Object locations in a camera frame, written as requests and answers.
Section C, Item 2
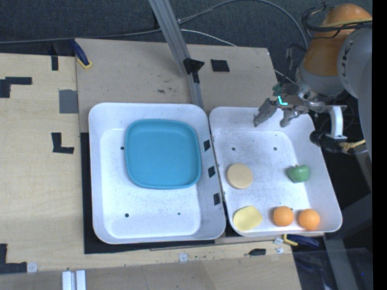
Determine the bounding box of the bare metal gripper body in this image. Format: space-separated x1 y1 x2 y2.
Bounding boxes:
273 83 326 114

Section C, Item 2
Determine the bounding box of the white plastic tray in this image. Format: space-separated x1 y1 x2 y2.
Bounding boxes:
208 106 343 239
88 102 227 245

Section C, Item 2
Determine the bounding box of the green apple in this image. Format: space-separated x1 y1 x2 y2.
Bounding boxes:
286 164 311 184

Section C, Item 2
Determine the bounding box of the beige round biscuit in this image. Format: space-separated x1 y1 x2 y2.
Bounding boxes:
226 163 254 190

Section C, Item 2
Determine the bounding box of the orange ball fruit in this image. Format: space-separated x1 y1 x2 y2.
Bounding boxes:
298 208 321 231
273 205 295 227

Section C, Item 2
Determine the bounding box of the yellow rounded slice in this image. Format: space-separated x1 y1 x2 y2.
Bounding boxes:
232 205 264 233

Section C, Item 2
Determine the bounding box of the blue plate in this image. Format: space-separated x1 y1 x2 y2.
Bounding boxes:
124 118 203 190

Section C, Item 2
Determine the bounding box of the brown flat board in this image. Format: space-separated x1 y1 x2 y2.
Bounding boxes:
74 37 326 252

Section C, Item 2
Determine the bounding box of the black cylinder on white bracket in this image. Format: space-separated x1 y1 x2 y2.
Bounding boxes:
309 104 349 154

